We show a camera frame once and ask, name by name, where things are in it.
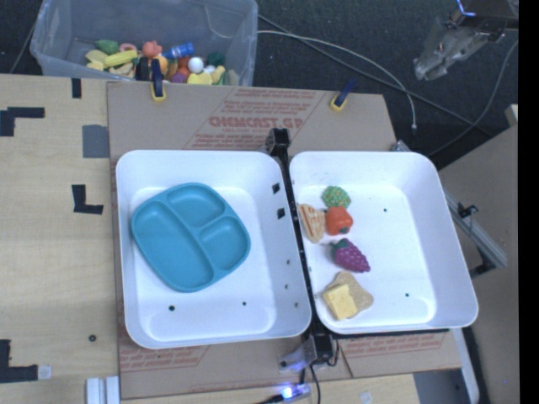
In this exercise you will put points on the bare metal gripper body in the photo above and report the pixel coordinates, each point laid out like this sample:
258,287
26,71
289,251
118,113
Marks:
488,11

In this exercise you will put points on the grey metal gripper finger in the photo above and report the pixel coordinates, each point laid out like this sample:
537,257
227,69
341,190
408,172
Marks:
467,46
430,63

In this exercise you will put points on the green broccoli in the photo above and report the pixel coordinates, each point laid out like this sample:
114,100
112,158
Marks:
336,196

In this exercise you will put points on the white plastic tray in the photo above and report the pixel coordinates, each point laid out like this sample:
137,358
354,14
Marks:
202,314
404,242

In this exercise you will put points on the orange bell pepper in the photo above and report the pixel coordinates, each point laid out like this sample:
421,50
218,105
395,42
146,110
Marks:
338,221

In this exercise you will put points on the slice of pizza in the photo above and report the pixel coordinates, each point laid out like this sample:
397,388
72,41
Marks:
313,223

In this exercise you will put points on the purple grapes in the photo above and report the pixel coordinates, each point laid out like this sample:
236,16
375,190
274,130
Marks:
351,257

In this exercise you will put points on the thin black rod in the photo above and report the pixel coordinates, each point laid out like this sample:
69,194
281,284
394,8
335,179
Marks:
297,225

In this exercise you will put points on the clear plastic storage bin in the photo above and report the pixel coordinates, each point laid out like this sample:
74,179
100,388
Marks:
219,19

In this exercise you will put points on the white egg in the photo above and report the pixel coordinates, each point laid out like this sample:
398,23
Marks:
195,65

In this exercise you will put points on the bread slice with yellow cheese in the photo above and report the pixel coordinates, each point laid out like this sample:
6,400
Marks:
345,299

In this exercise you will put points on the blue toy bottle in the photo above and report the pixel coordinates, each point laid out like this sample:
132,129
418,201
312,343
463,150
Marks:
179,50

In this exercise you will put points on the brown cardboard board red print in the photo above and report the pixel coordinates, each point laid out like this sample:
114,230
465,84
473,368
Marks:
177,116

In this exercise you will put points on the blue divided plate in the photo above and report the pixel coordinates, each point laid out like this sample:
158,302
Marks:
185,242

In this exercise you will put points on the yellow corn cob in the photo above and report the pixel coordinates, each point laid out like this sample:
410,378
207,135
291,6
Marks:
120,58

